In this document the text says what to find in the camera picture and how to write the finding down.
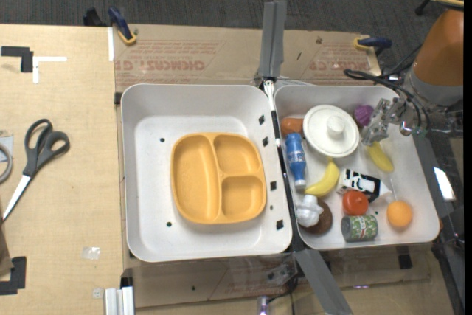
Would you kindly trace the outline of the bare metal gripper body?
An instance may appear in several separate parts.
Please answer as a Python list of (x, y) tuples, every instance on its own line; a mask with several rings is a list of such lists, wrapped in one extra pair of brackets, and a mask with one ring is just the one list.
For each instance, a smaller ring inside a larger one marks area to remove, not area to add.
[(399, 97), (394, 97), (392, 100), (381, 98), (372, 113), (371, 125), (400, 125), (403, 121), (406, 121), (406, 113), (405, 100)]

